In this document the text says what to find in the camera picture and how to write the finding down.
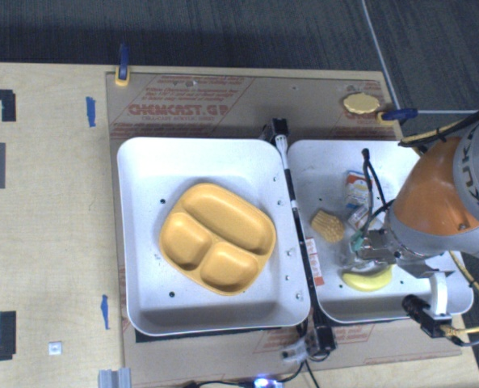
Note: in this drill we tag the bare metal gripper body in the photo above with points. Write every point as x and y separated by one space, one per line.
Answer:
378 247

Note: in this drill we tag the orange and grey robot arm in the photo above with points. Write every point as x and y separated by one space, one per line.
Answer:
429 200

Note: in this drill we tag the clear plastic bottle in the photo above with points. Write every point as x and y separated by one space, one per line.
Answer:
349 257

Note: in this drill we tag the yellow banana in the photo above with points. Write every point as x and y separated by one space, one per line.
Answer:
368 281

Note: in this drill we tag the small white and red packet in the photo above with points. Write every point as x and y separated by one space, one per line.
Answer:
357 216

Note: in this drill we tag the yellow toy corn cob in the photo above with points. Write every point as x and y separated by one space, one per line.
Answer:
328 226

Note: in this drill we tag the white orange and blue carton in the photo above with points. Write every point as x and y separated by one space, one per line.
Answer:
355 188

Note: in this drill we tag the red and white flat packet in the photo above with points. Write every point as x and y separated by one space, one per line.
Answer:
314 263

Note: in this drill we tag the thin black and white rod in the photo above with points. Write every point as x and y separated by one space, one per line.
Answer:
294 202

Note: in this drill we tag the white plastic tray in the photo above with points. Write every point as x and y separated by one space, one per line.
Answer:
324 168
150 168

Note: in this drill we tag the pale yellow round biscuit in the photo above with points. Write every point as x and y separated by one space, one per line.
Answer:
361 103

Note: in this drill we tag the orange divided plate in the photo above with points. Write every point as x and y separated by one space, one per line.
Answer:
219 237

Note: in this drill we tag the brown cardboard board red print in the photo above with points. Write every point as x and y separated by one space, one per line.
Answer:
207 103

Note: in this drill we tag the black cylinder on white bracket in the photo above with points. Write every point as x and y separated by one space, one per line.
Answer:
439 293

